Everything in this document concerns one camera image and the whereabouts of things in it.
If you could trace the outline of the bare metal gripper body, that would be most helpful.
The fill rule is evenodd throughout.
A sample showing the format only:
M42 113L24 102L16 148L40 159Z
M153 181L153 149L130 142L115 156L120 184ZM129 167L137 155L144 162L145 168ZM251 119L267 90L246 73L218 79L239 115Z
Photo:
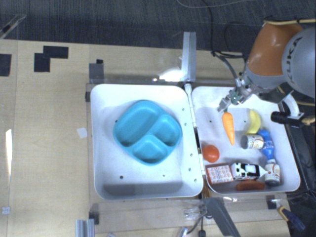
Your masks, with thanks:
M251 81L249 76L242 76L236 86L229 91L229 98L233 105L244 103L251 95L257 91L256 85Z

